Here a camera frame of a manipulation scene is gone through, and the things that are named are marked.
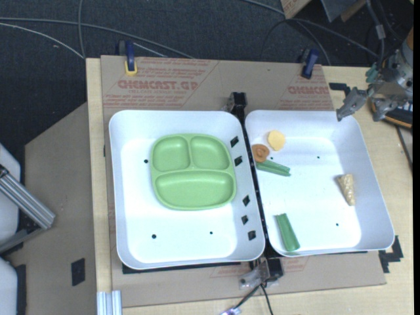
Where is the thin black rod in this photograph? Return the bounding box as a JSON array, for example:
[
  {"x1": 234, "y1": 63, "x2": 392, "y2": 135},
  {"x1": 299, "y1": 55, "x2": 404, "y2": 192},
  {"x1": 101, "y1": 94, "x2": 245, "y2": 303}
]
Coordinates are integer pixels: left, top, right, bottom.
[{"x1": 240, "y1": 110, "x2": 270, "y2": 259}]

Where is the green divided plate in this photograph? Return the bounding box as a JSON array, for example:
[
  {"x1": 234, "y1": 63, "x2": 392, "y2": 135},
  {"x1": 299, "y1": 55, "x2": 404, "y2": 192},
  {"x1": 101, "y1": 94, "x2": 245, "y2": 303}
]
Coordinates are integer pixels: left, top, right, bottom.
[{"x1": 150, "y1": 133, "x2": 238, "y2": 212}]

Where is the thick green celery stick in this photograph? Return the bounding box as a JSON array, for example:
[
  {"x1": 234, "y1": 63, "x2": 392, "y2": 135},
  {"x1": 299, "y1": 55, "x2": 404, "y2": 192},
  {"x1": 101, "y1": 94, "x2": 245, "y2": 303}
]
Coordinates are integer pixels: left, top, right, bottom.
[{"x1": 274, "y1": 213, "x2": 301, "y2": 253}]

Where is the yellow round biscuit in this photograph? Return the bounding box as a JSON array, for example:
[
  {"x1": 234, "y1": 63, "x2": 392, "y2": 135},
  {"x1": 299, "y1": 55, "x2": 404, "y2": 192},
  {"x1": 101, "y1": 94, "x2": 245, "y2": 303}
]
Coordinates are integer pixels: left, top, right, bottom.
[{"x1": 267, "y1": 129, "x2": 286, "y2": 152}]

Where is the black block with thin wires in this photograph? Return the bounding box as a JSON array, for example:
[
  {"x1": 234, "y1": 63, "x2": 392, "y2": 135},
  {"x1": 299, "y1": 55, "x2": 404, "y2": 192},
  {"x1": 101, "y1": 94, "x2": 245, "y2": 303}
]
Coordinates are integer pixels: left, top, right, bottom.
[
  {"x1": 228, "y1": 91, "x2": 247, "y2": 115},
  {"x1": 264, "y1": 257, "x2": 285, "y2": 281}
]

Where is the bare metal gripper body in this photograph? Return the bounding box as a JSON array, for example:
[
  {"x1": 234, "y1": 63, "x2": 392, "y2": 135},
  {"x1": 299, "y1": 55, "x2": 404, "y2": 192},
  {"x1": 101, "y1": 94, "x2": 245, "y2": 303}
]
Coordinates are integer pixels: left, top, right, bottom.
[{"x1": 368, "y1": 63, "x2": 413, "y2": 107}]

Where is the brown cardboard board, red print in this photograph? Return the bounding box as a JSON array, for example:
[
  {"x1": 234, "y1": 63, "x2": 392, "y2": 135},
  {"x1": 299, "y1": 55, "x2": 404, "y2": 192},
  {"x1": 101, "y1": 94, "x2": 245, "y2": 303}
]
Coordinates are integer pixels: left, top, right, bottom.
[{"x1": 100, "y1": 54, "x2": 388, "y2": 308}]

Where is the thin green celery stick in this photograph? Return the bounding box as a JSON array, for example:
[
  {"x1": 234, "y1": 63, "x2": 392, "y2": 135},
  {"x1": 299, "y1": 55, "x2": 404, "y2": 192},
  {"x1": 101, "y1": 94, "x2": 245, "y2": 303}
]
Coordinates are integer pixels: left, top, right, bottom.
[{"x1": 255, "y1": 159, "x2": 292, "y2": 178}]

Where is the beige textured wedge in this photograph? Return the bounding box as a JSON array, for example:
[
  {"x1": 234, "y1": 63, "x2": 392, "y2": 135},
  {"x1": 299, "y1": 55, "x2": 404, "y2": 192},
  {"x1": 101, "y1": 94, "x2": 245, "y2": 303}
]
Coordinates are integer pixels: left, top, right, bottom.
[{"x1": 335, "y1": 173, "x2": 357, "y2": 207}]

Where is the orange-brown doughnut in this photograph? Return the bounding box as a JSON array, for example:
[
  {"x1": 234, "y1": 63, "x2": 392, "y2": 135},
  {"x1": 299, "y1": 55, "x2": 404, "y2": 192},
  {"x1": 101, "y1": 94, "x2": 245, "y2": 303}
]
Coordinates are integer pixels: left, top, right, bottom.
[{"x1": 251, "y1": 143, "x2": 271, "y2": 163}]

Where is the white plastic tray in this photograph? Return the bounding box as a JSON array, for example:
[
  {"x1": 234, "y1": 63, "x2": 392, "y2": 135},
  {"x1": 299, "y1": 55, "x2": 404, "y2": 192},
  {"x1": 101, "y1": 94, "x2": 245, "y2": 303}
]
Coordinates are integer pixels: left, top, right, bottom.
[
  {"x1": 244, "y1": 109, "x2": 396, "y2": 259},
  {"x1": 108, "y1": 109, "x2": 266, "y2": 270}
]

